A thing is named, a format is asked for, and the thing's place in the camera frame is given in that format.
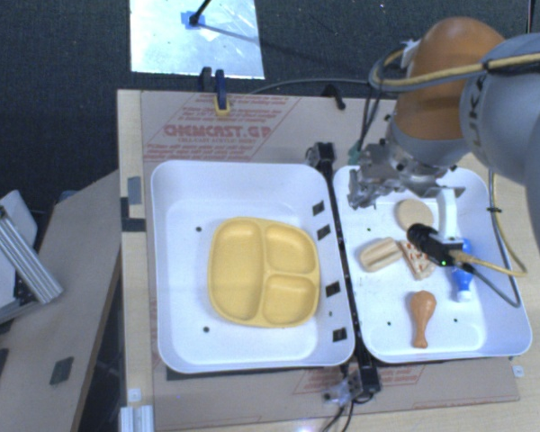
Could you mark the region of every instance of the yellow plate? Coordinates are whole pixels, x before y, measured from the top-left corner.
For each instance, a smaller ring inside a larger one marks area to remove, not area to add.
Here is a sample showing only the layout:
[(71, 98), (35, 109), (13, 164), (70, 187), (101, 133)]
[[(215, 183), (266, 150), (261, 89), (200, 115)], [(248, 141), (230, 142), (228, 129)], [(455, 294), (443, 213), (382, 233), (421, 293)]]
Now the yellow plate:
[(236, 323), (301, 325), (320, 297), (316, 245), (306, 232), (282, 222), (226, 220), (211, 243), (208, 294), (214, 309)]

